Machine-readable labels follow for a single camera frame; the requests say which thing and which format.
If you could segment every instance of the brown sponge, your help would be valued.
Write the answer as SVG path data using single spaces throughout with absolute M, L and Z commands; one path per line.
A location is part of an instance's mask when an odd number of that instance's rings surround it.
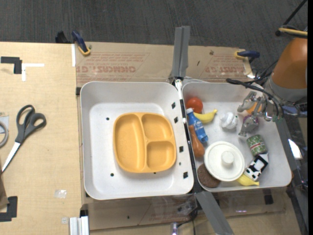
M 198 178 L 201 184 L 209 188 L 215 188 L 219 186 L 220 180 L 214 178 L 205 168 L 204 164 L 201 164 L 198 168 Z

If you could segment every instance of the green can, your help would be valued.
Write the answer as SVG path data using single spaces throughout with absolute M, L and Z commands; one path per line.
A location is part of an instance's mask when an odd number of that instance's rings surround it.
M 258 156 L 259 154 L 266 153 L 268 150 L 264 144 L 263 138 L 261 135 L 254 135 L 246 140 L 250 151 L 254 157 Z

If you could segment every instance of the blue bottle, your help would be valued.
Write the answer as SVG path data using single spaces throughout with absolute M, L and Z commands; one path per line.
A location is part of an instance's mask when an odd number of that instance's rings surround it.
M 198 118 L 195 117 L 194 110 L 192 108 L 188 108 L 186 110 L 186 113 L 189 117 L 188 124 L 194 125 L 195 132 L 196 132 L 197 137 L 200 140 L 200 142 L 202 142 L 202 143 L 207 142 L 209 140 L 209 138 L 204 131 L 204 126 L 203 126 L 202 122 Z

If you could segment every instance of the bottle cap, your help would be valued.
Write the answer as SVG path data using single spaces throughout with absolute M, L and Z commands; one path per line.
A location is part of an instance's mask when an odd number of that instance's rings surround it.
M 245 170 L 241 151 L 231 143 L 218 141 L 205 151 L 204 164 L 210 174 L 221 181 L 234 181 Z
M 188 113 L 191 113 L 191 112 L 193 112 L 194 110 L 192 109 L 192 108 L 188 108 L 187 110 L 186 110 L 186 113 L 188 114 Z

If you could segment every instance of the yellow plastic plate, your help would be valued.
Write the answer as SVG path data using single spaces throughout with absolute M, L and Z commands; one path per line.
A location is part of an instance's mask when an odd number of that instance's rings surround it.
M 117 163 L 128 172 L 163 171 L 176 160 L 172 125 L 155 113 L 120 115 L 114 123 L 113 148 Z

